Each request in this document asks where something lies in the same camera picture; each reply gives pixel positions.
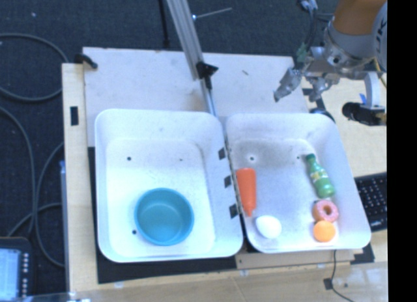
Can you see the pink doughnut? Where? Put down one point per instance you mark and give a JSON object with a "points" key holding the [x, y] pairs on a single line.
{"points": [[325, 211]]}

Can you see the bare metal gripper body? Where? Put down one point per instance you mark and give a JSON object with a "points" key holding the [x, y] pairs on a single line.
{"points": [[339, 63]]}

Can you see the white plastic tray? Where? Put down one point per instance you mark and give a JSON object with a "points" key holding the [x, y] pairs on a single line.
{"points": [[283, 190], [156, 170]]}

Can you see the white egg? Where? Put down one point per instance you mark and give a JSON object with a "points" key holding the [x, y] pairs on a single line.
{"points": [[268, 226]]}

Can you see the blue bowl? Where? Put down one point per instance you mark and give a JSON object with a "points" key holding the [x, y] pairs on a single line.
{"points": [[164, 217]]}

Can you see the green bottle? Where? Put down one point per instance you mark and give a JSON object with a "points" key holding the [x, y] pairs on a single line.
{"points": [[321, 178]]}

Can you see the black keyboard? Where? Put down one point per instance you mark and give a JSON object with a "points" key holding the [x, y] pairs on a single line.
{"points": [[373, 200]]}

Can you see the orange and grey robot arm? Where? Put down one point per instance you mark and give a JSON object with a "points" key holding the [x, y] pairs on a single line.
{"points": [[361, 8]]}

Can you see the black cylinder on white bracket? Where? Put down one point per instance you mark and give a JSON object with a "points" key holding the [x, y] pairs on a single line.
{"points": [[361, 113]]}

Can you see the orange carrot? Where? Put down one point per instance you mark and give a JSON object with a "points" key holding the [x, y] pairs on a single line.
{"points": [[246, 185]]}

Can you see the thin black and white rod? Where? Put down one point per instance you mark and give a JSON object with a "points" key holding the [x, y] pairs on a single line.
{"points": [[210, 99]]}

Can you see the pale wooden board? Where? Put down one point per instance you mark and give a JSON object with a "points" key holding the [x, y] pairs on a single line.
{"points": [[75, 177]]}

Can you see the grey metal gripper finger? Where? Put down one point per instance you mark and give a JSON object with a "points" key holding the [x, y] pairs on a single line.
{"points": [[287, 83], [321, 86]]}

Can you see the orange ball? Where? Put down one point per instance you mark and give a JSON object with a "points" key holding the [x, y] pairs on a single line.
{"points": [[324, 231]]}

